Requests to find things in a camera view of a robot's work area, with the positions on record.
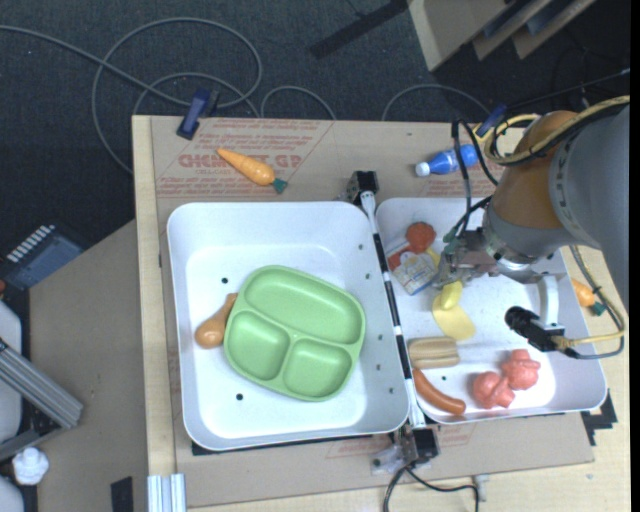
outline small plastic bottle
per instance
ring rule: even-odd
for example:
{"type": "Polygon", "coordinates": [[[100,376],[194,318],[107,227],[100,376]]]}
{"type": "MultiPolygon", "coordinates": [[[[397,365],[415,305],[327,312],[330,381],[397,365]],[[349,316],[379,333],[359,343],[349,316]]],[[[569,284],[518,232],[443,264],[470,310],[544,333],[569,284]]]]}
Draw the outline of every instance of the small plastic bottle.
{"type": "MultiPolygon", "coordinates": [[[[478,153],[473,144],[463,144],[460,146],[462,160],[467,167],[478,163],[478,153]]],[[[460,169],[455,149],[449,149],[438,153],[428,162],[420,162],[416,165],[418,176],[428,176],[429,174],[449,174],[460,169]]]]}

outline toy carrot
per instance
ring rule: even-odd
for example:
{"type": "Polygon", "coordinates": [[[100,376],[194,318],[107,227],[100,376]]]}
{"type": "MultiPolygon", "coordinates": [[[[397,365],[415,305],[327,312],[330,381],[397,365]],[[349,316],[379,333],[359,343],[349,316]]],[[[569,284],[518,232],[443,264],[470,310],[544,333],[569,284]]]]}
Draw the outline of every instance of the toy carrot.
{"type": "Polygon", "coordinates": [[[573,284],[573,289],[576,292],[576,297],[578,298],[578,303],[581,306],[590,308],[591,311],[594,312],[597,316],[600,316],[605,312],[605,306],[600,302],[596,301],[596,295],[593,293],[591,288],[589,288],[586,284],[581,283],[577,279],[571,279],[571,284],[573,284]]]}
{"type": "Polygon", "coordinates": [[[217,152],[228,164],[257,185],[273,185],[278,193],[287,186],[286,181],[276,178],[276,173],[269,164],[228,149],[220,148],[217,152]]]}

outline green plate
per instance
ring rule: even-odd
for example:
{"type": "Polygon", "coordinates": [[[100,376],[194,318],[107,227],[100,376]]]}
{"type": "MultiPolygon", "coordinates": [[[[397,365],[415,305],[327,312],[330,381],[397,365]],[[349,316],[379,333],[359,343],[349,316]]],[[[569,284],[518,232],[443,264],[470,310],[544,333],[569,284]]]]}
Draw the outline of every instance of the green plate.
{"type": "Polygon", "coordinates": [[[327,400],[347,383],[365,332],[360,303],[310,274],[271,265],[243,283],[224,351],[241,375],[273,391],[327,400]]]}

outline wire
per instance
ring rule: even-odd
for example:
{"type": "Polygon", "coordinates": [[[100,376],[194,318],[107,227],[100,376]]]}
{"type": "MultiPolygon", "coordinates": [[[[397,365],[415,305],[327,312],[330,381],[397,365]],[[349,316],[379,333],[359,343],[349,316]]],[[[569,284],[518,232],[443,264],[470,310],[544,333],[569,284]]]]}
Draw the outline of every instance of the wire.
{"type": "Polygon", "coordinates": [[[314,98],[318,103],[320,103],[324,109],[329,113],[329,115],[331,116],[331,119],[336,120],[338,119],[337,116],[334,114],[333,110],[331,109],[331,107],[327,104],[326,101],[324,101],[320,96],[318,96],[317,94],[315,94],[314,92],[305,89],[304,87],[297,87],[295,85],[282,85],[280,87],[276,87],[275,89],[270,90],[267,94],[265,94],[265,97],[262,99],[262,103],[260,104],[260,116],[264,117],[264,107],[265,104],[267,103],[267,100],[274,95],[277,92],[280,91],[298,91],[304,94],[308,94],[309,96],[311,96],[312,98],[314,98]]]}
{"type": "Polygon", "coordinates": [[[473,494],[474,494],[475,512],[478,512],[480,510],[480,494],[478,492],[478,488],[475,485],[467,484],[467,485],[460,485],[460,486],[457,486],[457,487],[437,487],[437,486],[435,486],[433,484],[430,484],[429,482],[426,482],[425,480],[420,478],[418,475],[416,475],[413,472],[413,468],[415,467],[415,465],[416,465],[415,461],[411,462],[411,463],[401,467],[393,475],[393,478],[391,479],[391,481],[387,485],[387,489],[386,489],[385,494],[384,494],[384,499],[382,501],[382,510],[383,510],[383,512],[389,512],[389,502],[391,501],[391,494],[393,493],[393,490],[395,489],[396,485],[400,481],[400,478],[402,478],[402,475],[405,472],[408,473],[409,475],[411,475],[411,477],[413,479],[415,479],[418,483],[422,484],[423,486],[425,486],[428,489],[431,489],[433,491],[437,491],[437,492],[458,492],[458,491],[464,491],[464,490],[467,490],[467,489],[472,490],[473,494]]]}
{"type": "Polygon", "coordinates": [[[491,111],[484,106],[479,100],[477,100],[476,98],[474,98],[473,96],[471,96],[470,94],[467,94],[466,92],[460,90],[460,89],[456,89],[455,87],[449,87],[448,85],[441,85],[441,84],[418,84],[418,85],[412,85],[411,87],[407,87],[406,89],[404,89],[403,91],[400,91],[398,94],[396,94],[393,98],[391,98],[391,100],[387,103],[387,105],[384,107],[384,111],[382,112],[382,121],[386,121],[387,120],[387,114],[389,113],[389,109],[391,108],[391,106],[402,96],[404,96],[407,93],[410,93],[412,91],[416,91],[419,89],[442,89],[445,91],[450,91],[450,92],[454,92],[456,94],[459,94],[465,98],[467,98],[468,100],[470,100],[471,102],[475,103],[478,107],[480,107],[486,114],[491,114],[491,111]]]}
{"type": "Polygon", "coordinates": [[[460,217],[460,220],[458,220],[458,222],[455,223],[451,231],[454,233],[457,233],[460,230],[460,226],[462,226],[465,223],[465,217],[469,218],[471,214],[475,212],[477,209],[485,208],[491,202],[492,197],[493,196],[487,196],[484,199],[481,199],[480,201],[476,202],[473,206],[471,206],[471,208],[469,208],[469,211],[465,212],[465,214],[462,217],[460,217]]]}
{"type": "MultiPolygon", "coordinates": [[[[251,51],[251,53],[253,54],[253,57],[255,59],[256,65],[257,65],[257,77],[253,83],[253,85],[249,88],[249,90],[244,93],[241,94],[239,96],[239,98],[227,102],[227,103],[220,103],[218,105],[219,109],[224,109],[227,107],[231,107],[234,105],[237,105],[238,103],[241,103],[245,100],[247,100],[249,98],[249,96],[251,96],[253,94],[253,92],[258,88],[258,86],[260,85],[260,82],[262,81],[262,74],[263,74],[263,68],[262,68],[262,61],[260,59],[260,55],[258,54],[258,51],[255,49],[255,47],[251,44],[251,42],[245,38],[240,32],[226,26],[226,25],[222,25],[221,23],[217,23],[215,21],[210,21],[210,20],[203,20],[203,19],[199,19],[199,18],[167,18],[167,19],[163,19],[163,20],[159,20],[159,21],[154,21],[151,23],[148,23],[146,25],[142,25],[138,28],[136,28],[135,30],[132,30],[131,32],[129,32],[128,34],[126,34],[124,37],[122,37],[116,44],[114,44],[111,49],[107,52],[107,54],[104,56],[103,59],[99,59],[99,67],[98,70],[96,71],[95,77],[93,79],[93,85],[91,87],[91,115],[93,117],[93,124],[95,126],[96,132],[98,133],[98,137],[100,138],[100,141],[102,142],[103,146],[107,149],[107,151],[109,152],[109,154],[111,155],[111,157],[116,161],[116,163],[122,167],[125,171],[129,172],[129,173],[133,173],[133,170],[130,169],[122,160],[120,160],[120,158],[118,158],[118,156],[115,154],[115,152],[111,149],[111,147],[109,146],[109,143],[107,142],[106,137],[104,136],[102,129],[100,128],[100,121],[98,119],[98,114],[97,114],[97,107],[96,107],[96,97],[97,97],[97,89],[98,89],[98,84],[100,82],[100,78],[102,77],[102,71],[103,69],[106,67],[110,70],[113,71],[111,64],[109,64],[109,59],[113,56],[113,54],[127,41],[129,41],[130,39],[132,39],[134,36],[140,34],[141,32],[144,32],[145,30],[151,29],[151,28],[155,28],[155,27],[159,27],[159,26],[164,26],[164,25],[168,25],[168,24],[172,24],[172,23],[200,23],[200,24],[204,24],[204,25],[208,25],[208,26],[212,26],[212,27],[216,27],[220,30],[223,30],[225,32],[228,32],[230,34],[232,34],[233,36],[237,37],[238,39],[240,39],[240,41],[242,41],[242,43],[244,43],[244,45],[251,51]]],[[[133,77],[129,77],[129,75],[126,75],[125,78],[127,79],[131,79],[133,77]]],[[[209,79],[213,79],[214,81],[217,81],[219,83],[222,83],[221,80],[215,78],[215,77],[209,77],[207,76],[207,78],[209,79]]],[[[139,81],[137,79],[134,79],[134,83],[138,83],[139,81]]],[[[142,82],[140,82],[138,85],[141,85],[143,87],[143,89],[145,90],[145,92],[153,92],[154,94],[157,94],[158,96],[176,104],[176,105],[180,105],[180,106],[189,106],[189,102],[185,102],[185,101],[181,101],[178,100],[176,98],[173,98],[172,96],[166,95],[160,91],[158,91],[157,89],[155,89],[152,86],[148,86],[142,82]]]]}
{"type": "MultiPolygon", "coordinates": [[[[114,73],[115,75],[123,78],[124,80],[131,82],[135,85],[137,85],[138,87],[141,87],[144,90],[143,93],[143,98],[144,98],[144,94],[146,93],[152,93],[156,96],[159,96],[175,105],[179,105],[179,106],[189,106],[190,103],[187,101],[183,101],[177,98],[174,98],[173,96],[166,94],[158,89],[155,88],[155,86],[151,86],[148,85],[146,83],[144,83],[143,81],[135,78],[134,76],[126,73],[125,71],[122,71],[120,68],[114,66],[113,64],[111,64],[109,62],[109,59],[112,57],[112,55],[118,50],[118,48],[120,48],[124,43],[126,43],[127,41],[129,41],[131,38],[133,38],[134,36],[140,34],[141,32],[151,29],[151,28],[155,28],[155,27],[159,27],[159,26],[163,26],[163,25],[168,25],[168,24],[172,24],[172,23],[199,23],[199,24],[203,24],[203,25],[207,25],[207,26],[211,26],[211,27],[215,27],[218,28],[220,30],[223,30],[225,32],[228,32],[230,34],[232,34],[233,36],[237,37],[238,39],[240,39],[240,41],[247,46],[247,48],[250,50],[250,52],[252,53],[255,62],[256,62],[256,66],[257,66],[257,76],[255,81],[253,82],[253,85],[249,88],[248,91],[246,91],[245,93],[240,93],[240,91],[238,91],[238,89],[236,89],[235,87],[231,86],[230,84],[227,84],[226,82],[224,82],[223,80],[220,80],[219,78],[216,77],[212,77],[210,75],[204,75],[204,74],[195,74],[195,73],[182,73],[182,74],[178,74],[178,75],[171,75],[172,77],[177,77],[177,76],[200,76],[202,78],[207,78],[209,80],[213,80],[215,82],[221,83],[223,85],[226,85],[227,87],[229,87],[232,91],[236,92],[237,94],[239,94],[239,97],[233,101],[229,101],[227,103],[221,103],[218,105],[219,109],[223,109],[223,108],[227,108],[227,107],[231,107],[234,105],[237,105],[238,103],[241,103],[243,101],[247,101],[247,99],[249,98],[249,96],[251,96],[254,91],[258,88],[261,80],[262,80],[262,74],[263,74],[263,66],[262,66],[262,61],[260,59],[260,55],[258,54],[257,50],[255,49],[255,47],[251,44],[251,42],[245,38],[241,33],[237,32],[236,30],[226,26],[226,25],[222,25],[221,23],[217,23],[215,21],[210,21],[210,20],[204,20],[204,19],[199,19],[199,18],[182,18],[182,17],[178,17],[178,18],[167,18],[167,19],[163,19],[163,20],[158,20],[158,21],[154,21],[151,23],[148,23],[146,25],[142,25],[138,28],[136,28],[135,30],[129,32],[128,34],[126,34],[124,37],[122,37],[115,45],[113,45],[111,47],[111,49],[107,52],[107,54],[103,57],[97,57],[81,48],[78,48],[77,46],[74,46],[72,44],[66,43],[65,41],[62,41],[61,39],[58,39],[56,37],[52,37],[49,36],[47,34],[43,34],[41,32],[37,32],[35,30],[29,30],[29,29],[25,29],[25,28],[21,28],[21,27],[14,27],[14,26],[9,26],[9,25],[0,25],[0,30],[3,31],[8,31],[8,32],[15,32],[15,33],[19,33],[19,34],[24,34],[24,35],[28,35],[31,37],[35,37],[38,39],[42,39],[44,41],[48,41],[50,43],[53,43],[57,46],[60,46],[66,50],[69,50],[81,57],[84,57],[85,59],[98,64],[98,70],[96,71],[94,80],[93,80],[93,85],[91,88],[91,114],[92,114],[92,118],[93,118],[93,124],[96,130],[96,133],[98,134],[98,137],[100,139],[100,141],[102,142],[103,146],[105,147],[105,149],[107,150],[107,152],[109,153],[109,155],[111,156],[111,158],[113,158],[113,160],[121,167],[123,168],[125,171],[127,171],[129,174],[133,174],[132,169],[126,165],[117,155],[116,153],[111,149],[111,146],[109,145],[106,137],[104,136],[104,133],[102,132],[102,129],[100,127],[100,121],[98,118],[98,114],[97,114],[97,107],[96,107],[96,98],[97,98],[97,89],[98,89],[98,84],[100,82],[100,79],[102,77],[102,72],[104,69],[108,69],[109,71],[111,71],[112,73],[114,73]]],[[[162,78],[158,81],[155,82],[155,85],[159,85],[160,83],[163,83],[164,81],[168,80],[169,78],[165,77],[162,78]]],[[[139,107],[139,103],[141,102],[141,100],[139,99],[138,103],[136,104],[136,108],[139,107]]]]}
{"type": "Polygon", "coordinates": [[[456,158],[458,159],[458,164],[460,165],[460,174],[462,175],[462,179],[464,182],[464,193],[465,193],[465,203],[466,203],[466,214],[463,217],[462,221],[462,231],[466,231],[467,225],[469,224],[469,217],[471,216],[471,180],[469,179],[469,171],[467,170],[467,165],[464,163],[464,158],[462,158],[462,153],[460,151],[460,131],[458,128],[458,124],[460,121],[456,121],[451,125],[451,135],[453,136],[453,150],[455,151],[456,158]]]}
{"type": "MultiPolygon", "coordinates": [[[[155,82],[150,84],[150,87],[155,89],[158,85],[160,85],[160,84],[162,84],[164,82],[168,82],[169,80],[175,80],[176,78],[185,78],[185,77],[205,78],[207,80],[211,80],[213,82],[216,82],[216,83],[219,83],[219,84],[223,85],[224,87],[227,87],[227,88],[231,89],[238,96],[242,96],[243,95],[240,90],[235,88],[229,82],[225,82],[224,80],[222,80],[220,78],[217,78],[217,77],[211,76],[211,75],[207,75],[205,73],[183,72],[183,73],[175,73],[173,75],[167,75],[167,76],[164,76],[162,78],[159,78],[158,80],[156,80],[155,82]]],[[[148,92],[149,92],[148,90],[144,90],[144,91],[142,91],[142,93],[138,97],[138,100],[136,101],[136,104],[133,107],[133,115],[136,115],[138,113],[138,110],[140,109],[140,105],[141,105],[142,101],[145,99],[145,97],[147,96],[148,92]]],[[[255,105],[248,98],[245,98],[244,102],[249,106],[249,108],[251,109],[251,111],[253,112],[253,114],[256,117],[260,117],[260,113],[258,112],[258,109],[255,107],[255,105]]]]}
{"type": "Polygon", "coordinates": [[[624,108],[630,103],[629,96],[619,96],[610,100],[605,100],[597,103],[593,107],[589,107],[583,112],[576,114],[574,117],[563,123],[557,130],[549,134],[542,141],[534,144],[530,148],[521,151],[519,153],[500,156],[496,151],[496,134],[500,133],[500,128],[494,130],[485,142],[485,154],[488,158],[500,165],[519,165],[535,158],[540,158],[546,154],[546,152],[558,144],[562,139],[570,137],[577,133],[584,126],[593,121],[601,119],[617,113],[621,108],[624,108]]]}
{"type": "Polygon", "coordinates": [[[487,167],[487,163],[484,160],[484,154],[482,152],[482,149],[480,149],[480,144],[478,144],[478,139],[473,133],[473,129],[469,126],[469,123],[467,123],[466,121],[460,121],[460,123],[462,124],[464,129],[467,131],[467,134],[471,139],[471,143],[473,144],[473,147],[476,150],[476,154],[478,155],[478,161],[480,162],[482,171],[484,172],[485,176],[491,183],[493,183],[494,185],[497,185],[498,180],[493,177],[493,175],[491,174],[491,171],[489,171],[489,168],[487,167]]]}
{"type": "Polygon", "coordinates": [[[589,286],[591,286],[591,288],[594,290],[594,293],[598,296],[602,304],[604,304],[607,313],[609,313],[609,316],[613,320],[613,323],[616,325],[616,328],[618,329],[618,331],[611,334],[605,334],[601,336],[589,336],[586,338],[579,338],[579,339],[570,339],[570,338],[565,338],[564,336],[553,336],[551,339],[554,343],[558,345],[558,348],[560,350],[564,350],[565,354],[575,359],[593,360],[593,359],[605,359],[608,357],[616,356],[624,350],[624,346],[625,346],[624,319],[620,314],[620,312],[618,311],[618,309],[611,303],[609,298],[604,294],[604,292],[602,291],[602,288],[598,286],[598,284],[596,283],[591,273],[591,270],[589,269],[589,267],[584,261],[584,258],[582,257],[582,254],[578,246],[572,245],[570,247],[570,250],[574,260],[576,261],[576,264],[578,265],[578,268],[582,272],[582,275],[585,277],[585,279],[589,283],[589,286]],[[584,343],[597,343],[600,341],[609,341],[615,338],[620,338],[620,341],[618,342],[618,348],[611,352],[606,352],[603,354],[584,355],[576,352],[571,348],[576,345],[581,345],[584,343]]]}
{"type": "Polygon", "coordinates": [[[631,68],[625,68],[617,73],[613,73],[611,75],[603,76],[601,78],[596,78],[594,80],[590,80],[589,82],[585,82],[582,84],[574,85],[571,87],[567,87],[566,89],[562,89],[560,91],[550,92],[548,94],[544,94],[542,96],[538,96],[537,98],[531,98],[528,100],[519,101],[514,103],[513,105],[509,105],[509,110],[517,110],[522,107],[526,107],[527,105],[531,105],[532,103],[538,103],[539,101],[548,100],[550,98],[555,98],[556,96],[561,96],[568,92],[576,91],[578,89],[584,89],[586,87],[590,87],[592,85],[599,84],[601,82],[605,82],[607,80],[612,80],[614,78],[619,78],[621,76],[625,76],[631,73],[631,68]]]}
{"type": "Polygon", "coordinates": [[[474,496],[474,502],[475,502],[475,511],[478,512],[478,510],[480,510],[480,493],[478,492],[478,488],[475,485],[466,484],[466,485],[459,485],[457,487],[436,487],[435,485],[430,484],[429,482],[426,482],[426,481],[422,480],[411,469],[407,469],[407,473],[409,473],[416,481],[418,481],[419,483],[421,483],[422,485],[424,485],[425,487],[427,487],[427,488],[429,488],[429,489],[431,489],[433,491],[438,491],[438,492],[458,492],[458,491],[464,491],[466,489],[472,490],[473,491],[473,496],[474,496]]]}
{"type": "Polygon", "coordinates": [[[495,160],[495,157],[501,156],[498,149],[498,138],[505,135],[509,128],[521,127],[521,125],[529,126],[539,118],[540,116],[537,114],[520,114],[510,117],[500,124],[496,124],[493,127],[492,133],[487,134],[487,139],[485,141],[485,151],[487,151],[488,158],[495,160]]]}

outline gray carpet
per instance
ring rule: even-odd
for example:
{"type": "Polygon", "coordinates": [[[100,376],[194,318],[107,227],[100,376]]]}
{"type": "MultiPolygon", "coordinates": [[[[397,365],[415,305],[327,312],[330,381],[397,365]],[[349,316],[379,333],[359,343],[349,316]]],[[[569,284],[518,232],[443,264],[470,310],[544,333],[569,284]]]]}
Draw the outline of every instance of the gray carpet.
{"type": "MultiPolygon", "coordinates": [[[[488,108],[517,104],[629,66],[630,0],[600,0],[525,60],[504,44],[480,62],[466,45],[430,73],[403,1],[210,0],[207,2],[95,2],[54,0],[35,4],[3,0],[4,26],[21,27],[104,57],[116,42],[146,24],[174,17],[228,26],[249,41],[204,23],[154,26],[124,42],[110,62],[150,84],[176,73],[217,77],[242,93],[256,88],[256,109],[274,88],[302,87],[321,98],[342,120],[379,120],[394,95],[416,84],[440,84],[477,98],[488,108]]],[[[94,127],[92,85],[98,64],[31,35],[0,30],[0,249],[12,248],[41,223],[61,221],[88,244],[115,231],[134,215],[131,176],[105,149],[94,127]]],[[[174,78],[158,88],[187,101],[201,78],[174,78]]],[[[238,94],[217,82],[222,105],[238,94]]],[[[104,138],[131,166],[130,116],[143,89],[109,70],[95,94],[104,138]]],[[[628,77],[523,107],[544,113],[579,108],[580,100],[629,91],[628,77]]],[[[153,95],[140,113],[182,115],[186,107],[153,95]]],[[[219,115],[254,116],[247,103],[219,115]]],[[[329,118],[320,101],[295,90],[280,91],[264,105],[266,117],[329,118]]],[[[387,119],[469,121],[482,110],[460,94],[425,89],[394,103],[387,119]]]]}

